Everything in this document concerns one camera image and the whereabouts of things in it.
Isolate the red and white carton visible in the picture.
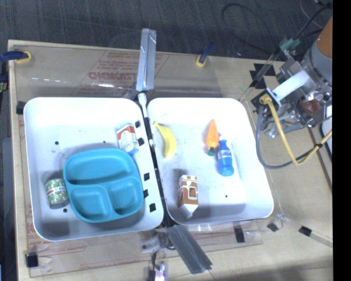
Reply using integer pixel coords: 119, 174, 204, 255
115, 122, 140, 156

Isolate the green patterned can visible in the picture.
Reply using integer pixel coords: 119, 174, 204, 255
44, 177, 71, 210

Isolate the white plastic tray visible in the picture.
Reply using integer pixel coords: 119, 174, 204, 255
22, 96, 165, 242
146, 97, 275, 226

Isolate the orange and white carton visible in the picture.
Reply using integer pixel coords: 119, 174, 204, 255
176, 174, 200, 220

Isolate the blue bottle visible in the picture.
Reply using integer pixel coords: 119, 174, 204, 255
216, 139, 235, 177

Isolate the yellow banana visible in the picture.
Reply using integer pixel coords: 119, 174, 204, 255
152, 121, 178, 160

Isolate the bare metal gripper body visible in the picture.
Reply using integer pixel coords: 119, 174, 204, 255
276, 57, 333, 123

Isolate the brown cardboard board red print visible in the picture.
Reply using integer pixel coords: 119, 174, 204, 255
11, 43, 266, 279

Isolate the orange carrot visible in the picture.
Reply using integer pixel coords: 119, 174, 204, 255
205, 118, 221, 157

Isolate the blue divided plate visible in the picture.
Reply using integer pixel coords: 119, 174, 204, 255
63, 147, 145, 224

